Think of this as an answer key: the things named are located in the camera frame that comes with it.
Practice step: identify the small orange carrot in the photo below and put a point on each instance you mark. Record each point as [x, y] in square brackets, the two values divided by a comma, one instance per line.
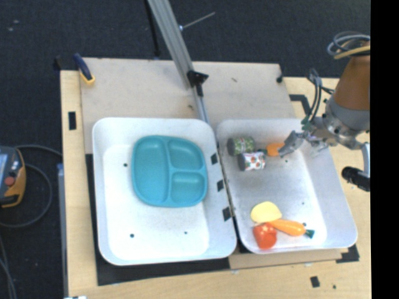
[274, 149]

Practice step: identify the pale wood board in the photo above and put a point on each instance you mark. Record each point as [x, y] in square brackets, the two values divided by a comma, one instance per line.
[140, 89]

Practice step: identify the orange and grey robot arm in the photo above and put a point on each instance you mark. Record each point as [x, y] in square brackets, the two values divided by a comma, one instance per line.
[353, 86]

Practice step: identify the white can with red print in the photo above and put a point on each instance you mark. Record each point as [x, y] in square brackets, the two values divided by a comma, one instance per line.
[253, 161]

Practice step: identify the yellow flat oval toy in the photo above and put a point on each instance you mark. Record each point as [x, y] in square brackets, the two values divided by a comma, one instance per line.
[265, 212]

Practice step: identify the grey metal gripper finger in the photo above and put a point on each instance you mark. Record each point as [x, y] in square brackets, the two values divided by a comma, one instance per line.
[291, 143]
[318, 148]

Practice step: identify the green small can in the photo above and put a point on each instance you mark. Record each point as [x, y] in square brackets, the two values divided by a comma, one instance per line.
[241, 145]

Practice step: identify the black cylinder on white bracket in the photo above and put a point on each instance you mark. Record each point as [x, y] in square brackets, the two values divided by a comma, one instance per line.
[357, 174]

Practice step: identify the blue divided plate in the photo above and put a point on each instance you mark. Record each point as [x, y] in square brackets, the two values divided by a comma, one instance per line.
[156, 167]

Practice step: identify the red orange toy pepper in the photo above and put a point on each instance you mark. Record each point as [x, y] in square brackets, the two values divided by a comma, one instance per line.
[265, 237]

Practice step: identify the white plastic tray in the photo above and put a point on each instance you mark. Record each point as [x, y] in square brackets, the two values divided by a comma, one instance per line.
[156, 235]
[280, 185]

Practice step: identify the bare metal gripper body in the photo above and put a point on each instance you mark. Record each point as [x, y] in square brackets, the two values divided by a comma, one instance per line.
[335, 132]

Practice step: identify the large orange carrot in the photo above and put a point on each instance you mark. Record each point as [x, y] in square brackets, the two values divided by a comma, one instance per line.
[290, 227]

